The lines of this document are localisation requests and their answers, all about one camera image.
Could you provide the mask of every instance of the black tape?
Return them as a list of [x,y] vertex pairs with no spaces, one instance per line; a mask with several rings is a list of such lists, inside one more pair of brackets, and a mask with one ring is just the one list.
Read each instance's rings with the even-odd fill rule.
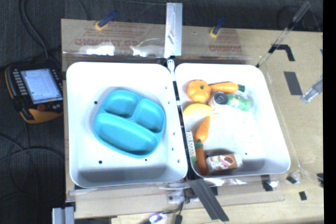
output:
[[319,182],[320,182],[320,187],[323,188],[323,173],[318,173],[318,174],[316,174],[316,175],[317,175],[318,180],[319,180]]
[[277,50],[285,50],[287,53],[288,60],[291,62],[295,61],[292,50],[288,45],[279,45]]
[[210,189],[215,196],[218,196],[218,188],[216,186],[211,187]]
[[300,191],[299,195],[300,195],[301,201],[307,200],[307,195],[304,191]]
[[220,219],[222,222],[229,221],[228,216],[225,214],[224,210],[204,179],[201,178],[197,180],[190,180],[188,181],[188,184],[196,193],[212,220]]
[[295,184],[295,183],[297,182],[297,181],[296,181],[293,177],[291,177],[291,176],[287,176],[286,179],[287,179],[289,182],[291,182],[292,184]]
[[261,183],[265,191],[273,191],[272,186],[270,185],[271,179],[269,175],[261,176]]
[[272,47],[268,50],[268,53],[272,54],[276,49],[277,49],[277,46],[273,44]]
[[302,90],[295,72],[283,72],[291,95],[302,95]]

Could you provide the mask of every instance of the blue clamp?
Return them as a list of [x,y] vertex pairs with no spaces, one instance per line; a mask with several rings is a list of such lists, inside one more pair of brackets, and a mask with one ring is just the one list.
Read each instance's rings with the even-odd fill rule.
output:
[[224,23],[224,21],[225,21],[225,17],[221,17],[221,18],[218,20],[216,26],[214,26],[214,27],[211,29],[211,31],[210,31],[210,36],[212,36],[212,37],[217,37],[217,36],[218,36],[218,34],[219,34],[219,30],[220,30],[222,24]]
[[111,12],[109,15],[105,16],[102,20],[96,22],[94,25],[98,31],[102,31],[109,25],[109,22],[114,20],[118,16],[119,12]]

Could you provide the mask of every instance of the screen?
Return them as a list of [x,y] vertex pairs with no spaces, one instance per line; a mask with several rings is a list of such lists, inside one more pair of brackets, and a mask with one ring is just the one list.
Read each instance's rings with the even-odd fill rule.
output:
[[34,104],[63,99],[50,69],[25,70],[21,75]]

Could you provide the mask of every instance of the bottle cap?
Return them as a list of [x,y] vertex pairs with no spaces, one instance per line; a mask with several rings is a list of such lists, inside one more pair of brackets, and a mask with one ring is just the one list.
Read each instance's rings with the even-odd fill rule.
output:
[[198,139],[195,143],[195,148],[201,148],[202,147],[202,141]]
[[238,90],[241,91],[241,92],[245,92],[245,86],[241,85],[241,84],[238,84]]
[[227,104],[227,102],[229,101],[229,98],[227,97],[227,95],[223,92],[216,92],[214,94],[214,101],[217,104]]

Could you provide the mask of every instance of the orange toy food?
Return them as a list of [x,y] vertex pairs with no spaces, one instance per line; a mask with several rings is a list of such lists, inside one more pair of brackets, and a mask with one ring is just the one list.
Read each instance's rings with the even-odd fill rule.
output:
[[213,91],[219,91],[219,92],[224,92],[224,93],[234,93],[238,90],[241,92],[245,91],[244,85],[236,84],[231,81],[212,83],[212,84],[209,84],[209,87]]
[[194,102],[204,103],[210,98],[211,88],[204,80],[189,82],[187,94]]
[[205,120],[201,123],[195,134],[195,141],[200,140],[202,143],[204,143],[204,141],[208,138],[210,119],[211,117],[207,116]]
[[205,176],[208,174],[208,167],[205,162],[203,144],[200,140],[195,143],[195,151],[199,171],[202,175]]

